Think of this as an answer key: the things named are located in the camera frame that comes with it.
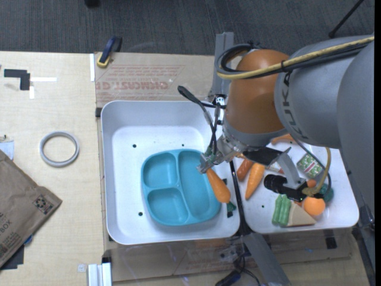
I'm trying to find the orange ball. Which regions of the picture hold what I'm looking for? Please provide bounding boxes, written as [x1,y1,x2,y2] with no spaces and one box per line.
[302,196,326,217]

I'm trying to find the green and white packet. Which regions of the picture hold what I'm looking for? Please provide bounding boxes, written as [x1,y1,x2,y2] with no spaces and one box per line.
[296,153,324,179]

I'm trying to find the grey ring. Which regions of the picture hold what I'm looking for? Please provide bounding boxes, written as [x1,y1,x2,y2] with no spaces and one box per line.
[39,130,80,168]

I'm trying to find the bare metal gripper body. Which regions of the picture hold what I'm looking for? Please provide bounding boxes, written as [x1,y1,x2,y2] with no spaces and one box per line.
[203,134,254,164]

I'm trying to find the orange carrot with green top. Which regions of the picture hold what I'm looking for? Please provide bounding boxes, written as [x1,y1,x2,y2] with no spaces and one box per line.
[205,167,238,213]

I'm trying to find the brown cardboard board, red print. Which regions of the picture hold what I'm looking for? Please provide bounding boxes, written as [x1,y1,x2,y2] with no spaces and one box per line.
[94,51,360,282]

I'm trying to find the blue divided plate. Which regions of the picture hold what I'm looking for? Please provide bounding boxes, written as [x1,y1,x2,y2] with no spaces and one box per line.
[140,148,223,227]

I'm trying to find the beige sandwich wedge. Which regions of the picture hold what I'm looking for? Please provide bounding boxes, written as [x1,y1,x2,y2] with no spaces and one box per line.
[286,202,317,228]

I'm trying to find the green bean pods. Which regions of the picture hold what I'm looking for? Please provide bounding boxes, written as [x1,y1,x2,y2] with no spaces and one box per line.
[271,194,292,227]

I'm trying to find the black cylinder on white bracket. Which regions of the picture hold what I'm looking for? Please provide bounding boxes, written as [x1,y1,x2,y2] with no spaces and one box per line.
[263,147,309,203]

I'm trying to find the orange sausage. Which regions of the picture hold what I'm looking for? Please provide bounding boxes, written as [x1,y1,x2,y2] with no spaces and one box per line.
[236,158,254,182]

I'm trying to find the teal green toy vegetable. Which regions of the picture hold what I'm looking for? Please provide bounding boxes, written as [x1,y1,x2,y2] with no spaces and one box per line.
[319,183,335,203]

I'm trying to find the thin orange carrot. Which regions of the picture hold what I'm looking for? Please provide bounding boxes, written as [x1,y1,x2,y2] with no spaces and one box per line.
[270,133,296,145]

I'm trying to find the thin black rod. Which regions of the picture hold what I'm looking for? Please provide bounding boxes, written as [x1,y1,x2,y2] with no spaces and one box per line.
[228,159,248,235]

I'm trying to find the brown paper envelope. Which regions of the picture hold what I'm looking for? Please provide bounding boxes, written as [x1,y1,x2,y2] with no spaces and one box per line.
[0,149,63,269]

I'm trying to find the white plastic tray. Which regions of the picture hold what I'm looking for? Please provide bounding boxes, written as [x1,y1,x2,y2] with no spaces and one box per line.
[100,100,241,246]
[232,135,360,235]

